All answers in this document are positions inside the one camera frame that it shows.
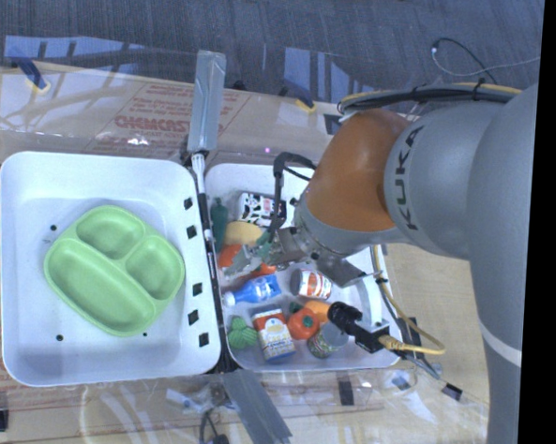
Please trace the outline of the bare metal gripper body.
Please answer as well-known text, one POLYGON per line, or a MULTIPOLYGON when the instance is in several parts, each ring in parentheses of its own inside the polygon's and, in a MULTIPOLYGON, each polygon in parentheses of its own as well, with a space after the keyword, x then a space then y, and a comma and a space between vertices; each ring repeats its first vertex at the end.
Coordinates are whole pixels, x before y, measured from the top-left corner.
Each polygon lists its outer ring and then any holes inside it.
POLYGON ((276 264, 313 264, 316 270, 339 287, 347 288, 366 276, 366 272, 352 264, 348 256, 320 244, 301 227, 278 230, 272 245, 271 260, 276 264))

